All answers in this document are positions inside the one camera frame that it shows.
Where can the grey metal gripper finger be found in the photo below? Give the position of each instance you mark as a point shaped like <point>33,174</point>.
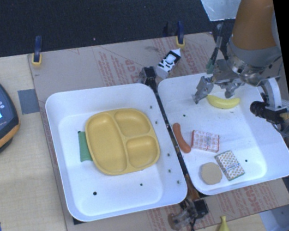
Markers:
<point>202,88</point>
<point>232,89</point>

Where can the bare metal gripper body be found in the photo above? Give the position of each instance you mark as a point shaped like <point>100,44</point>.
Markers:
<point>226,71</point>

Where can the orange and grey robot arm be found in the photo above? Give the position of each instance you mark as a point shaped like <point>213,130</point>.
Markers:
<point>254,23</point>

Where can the white plastic tray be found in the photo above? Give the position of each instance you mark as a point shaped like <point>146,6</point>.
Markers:
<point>120,196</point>
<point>235,129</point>

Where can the black and white milk carton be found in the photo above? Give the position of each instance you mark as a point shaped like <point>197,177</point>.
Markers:
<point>168,62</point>

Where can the orange and white packet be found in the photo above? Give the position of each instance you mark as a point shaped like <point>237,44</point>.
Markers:
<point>205,141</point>

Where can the orange sausage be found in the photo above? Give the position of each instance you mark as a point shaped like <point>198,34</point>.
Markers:
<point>182,138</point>

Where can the thin black rod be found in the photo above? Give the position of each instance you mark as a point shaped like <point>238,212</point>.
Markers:
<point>170,132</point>

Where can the brown cardboard board, red print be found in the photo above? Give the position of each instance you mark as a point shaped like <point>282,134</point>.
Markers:
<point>123,57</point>

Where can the tan round biscuit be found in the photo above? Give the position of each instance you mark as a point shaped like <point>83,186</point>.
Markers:
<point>211,173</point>

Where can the yellow divided plate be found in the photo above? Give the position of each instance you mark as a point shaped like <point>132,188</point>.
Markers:
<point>105,144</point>

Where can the green flat rectangle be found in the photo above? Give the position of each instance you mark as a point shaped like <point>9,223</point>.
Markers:
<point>83,148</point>

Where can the black cylinder on white bracket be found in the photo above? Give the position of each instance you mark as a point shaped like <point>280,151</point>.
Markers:
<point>267,111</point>

